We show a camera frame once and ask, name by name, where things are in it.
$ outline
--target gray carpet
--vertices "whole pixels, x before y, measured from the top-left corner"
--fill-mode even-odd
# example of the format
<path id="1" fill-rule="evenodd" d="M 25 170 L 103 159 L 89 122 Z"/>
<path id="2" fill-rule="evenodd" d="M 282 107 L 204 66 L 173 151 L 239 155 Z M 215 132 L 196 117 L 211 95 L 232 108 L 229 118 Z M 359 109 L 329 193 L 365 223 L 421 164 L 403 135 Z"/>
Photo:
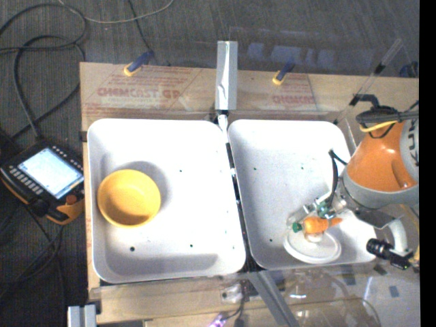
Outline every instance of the gray carpet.
<path id="1" fill-rule="evenodd" d="M 120 20 L 132 17 L 127 0 L 63 0 L 88 18 Z M 131 0 L 137 15 L 159 9 L 169 0 Z M 0 25 L 15 14 L 57 0 L 0 0 Z M 79 41 L 86 61 L 130 63 L 147 46 L 153 64 L 216 66 L 218 40 L 238 41 L 239 69 L 279 69 L 292 58 L 295 72 L 369 75 L 395 40 L 404 47 L 383 76 L 398 76 L 401 68 L 419 61 L 420 0 L 174 0 L 165 11 L 134 22 L 88 22 Z M 8 47 L 22 46 L 39 35 L 70 40 L 80 35 L 81 19 L 66 9 L 42 6 L 14 19 L 0 34 L 0 128 L 13 137 L 18 150 L 34 142 L 14 89 L 14 59 Z M 34 46 L 63 42 L 45 38 Z M 25 102 L 43 137 L 81 154 L 80 96 L 77 48 L 24 52 L 18 75 Z M 1 140 L 3 155 L 11 144 Z M 0 222 L 13 217 L 0 232 L 1 326 L 62 326 L 66 306 L 87 301 L 84 217 L 65 226 L 57 261 L 20 284 L 7 285 L 48 244 L 24 207 L 0 187 Z M 53 237 L 59 230 L 45 218 L 40 222 Z"/>

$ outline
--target blue and yellow clamp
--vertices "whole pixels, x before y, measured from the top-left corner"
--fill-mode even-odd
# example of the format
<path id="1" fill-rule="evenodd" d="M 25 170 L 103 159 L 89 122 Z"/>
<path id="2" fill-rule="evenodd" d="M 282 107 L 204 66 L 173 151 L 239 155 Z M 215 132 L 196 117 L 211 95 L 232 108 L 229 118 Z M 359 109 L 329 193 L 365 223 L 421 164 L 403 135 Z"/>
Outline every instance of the blue and yellow clamp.
<path id="1" fill-rule="evenodd" d="M 292 59 L 290 59 L 289 61 L 287 61 L 287 63 L 281 70 L 275 73 L 274 78 L 272 78 L 273 79 L 272 82 L 277 85 L 281 85 L 285 80 L 286 73 L 291 72 L 294 67 L 295 67 L 295 63 L 292 62 Z"/>
<path id="2" fill-rule="evenodd" d="M 127 64 L 124 67 L 124 74 L 126 76 L 133 76 L 140 71 L 141 65 L 149 62 L 150 58 L 154 55 L 153 51 L 148 51 L 140 55 L 134 62 Z"/>

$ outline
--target white tray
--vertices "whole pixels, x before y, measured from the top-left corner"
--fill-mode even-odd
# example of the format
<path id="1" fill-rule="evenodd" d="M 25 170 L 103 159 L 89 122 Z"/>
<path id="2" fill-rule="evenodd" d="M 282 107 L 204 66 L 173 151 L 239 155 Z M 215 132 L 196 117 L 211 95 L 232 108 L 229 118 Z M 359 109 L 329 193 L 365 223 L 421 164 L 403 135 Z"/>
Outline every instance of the white tray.
<path id="1" fill-rule="evenodd" d="M 229 127 L 251 254 L 263 268 L 306 267 L 285 250 L 287 218 L 332 188 L 330 149 L 348 161 L 341 130 L 321 121 L 237 120 Z M 337 163 L 339 173 L 343 166 Z M 368 262 L 366 250 L 375 231 L 352 213 L 328 230 L 342 252 L 329 264 Z"/>
<path id="2" fill-rule="evenodd" d="M 225 275 L 246 253 L 224 139 L 207 121 L 102 119 L 88 130 L 92 253 L 109 283 Z M 161 209 L 148 224 L 109 224 L 96 202 L 104 177 L 122 168 L 157 183 Z"/>

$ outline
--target yellow bowl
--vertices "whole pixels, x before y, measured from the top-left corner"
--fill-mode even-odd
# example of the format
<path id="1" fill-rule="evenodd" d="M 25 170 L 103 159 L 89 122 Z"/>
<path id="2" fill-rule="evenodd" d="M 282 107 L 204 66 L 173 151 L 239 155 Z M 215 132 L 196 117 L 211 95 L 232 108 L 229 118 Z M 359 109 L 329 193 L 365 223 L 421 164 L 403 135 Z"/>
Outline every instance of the yellow bowl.
<path id="1" fill-rule="evenodd" d="M 103 217 L 121 228 L 138 227 L 154 218 L 161 206 L 161 194 L 153 179 L 137 170 L 109 174 L 97 190 L 97 204 Z"/>

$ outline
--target screen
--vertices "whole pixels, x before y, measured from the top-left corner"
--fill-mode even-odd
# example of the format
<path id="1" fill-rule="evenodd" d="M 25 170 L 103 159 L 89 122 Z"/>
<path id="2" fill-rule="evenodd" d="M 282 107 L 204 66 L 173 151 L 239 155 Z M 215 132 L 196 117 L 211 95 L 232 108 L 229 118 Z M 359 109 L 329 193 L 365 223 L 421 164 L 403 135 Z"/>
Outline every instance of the screen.
<path id="1" fill-rule="evenodd" d="M 18 168 L 56 199 L 84 180 L 83 175 L 49 148 L 20 163 Z"/>

